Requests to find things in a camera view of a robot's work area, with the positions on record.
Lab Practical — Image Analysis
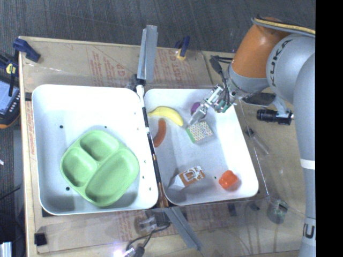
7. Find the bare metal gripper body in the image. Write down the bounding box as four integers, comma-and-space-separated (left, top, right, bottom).
199, 84, 238, 114

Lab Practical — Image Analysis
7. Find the colourful patterned carton green side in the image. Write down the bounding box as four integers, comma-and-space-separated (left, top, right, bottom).
185, 120, 214, 144

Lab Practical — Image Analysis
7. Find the yellow banana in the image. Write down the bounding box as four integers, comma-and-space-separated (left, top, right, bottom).
147, 105, 184, 127

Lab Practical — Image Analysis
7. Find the orange red sausage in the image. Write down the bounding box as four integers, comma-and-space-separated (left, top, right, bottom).
152, 118, 167, 148

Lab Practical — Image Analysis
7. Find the white plastic tray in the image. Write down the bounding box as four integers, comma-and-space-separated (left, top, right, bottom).
31, 84, 159, 216
144, 88, 259, 206

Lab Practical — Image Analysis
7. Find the thin black and white rod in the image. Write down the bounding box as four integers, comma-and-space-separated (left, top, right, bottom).
135, 84, 166, 207

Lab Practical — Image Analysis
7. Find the orange and white carton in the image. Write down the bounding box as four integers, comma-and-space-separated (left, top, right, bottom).
168, 165, 206, 192

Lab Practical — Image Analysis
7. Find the orange bell pepper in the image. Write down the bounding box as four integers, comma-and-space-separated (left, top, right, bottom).
218, 170, 238, 190

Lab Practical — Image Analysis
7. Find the brown cardboard board red print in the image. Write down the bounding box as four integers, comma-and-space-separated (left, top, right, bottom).
18, 35, 307, 254

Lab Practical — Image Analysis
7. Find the green divided plate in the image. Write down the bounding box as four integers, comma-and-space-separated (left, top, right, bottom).
60, 129, 140, 207

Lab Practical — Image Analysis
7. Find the black cylinder on white bracket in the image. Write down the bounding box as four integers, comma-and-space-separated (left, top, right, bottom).
256, 95, 295, 126

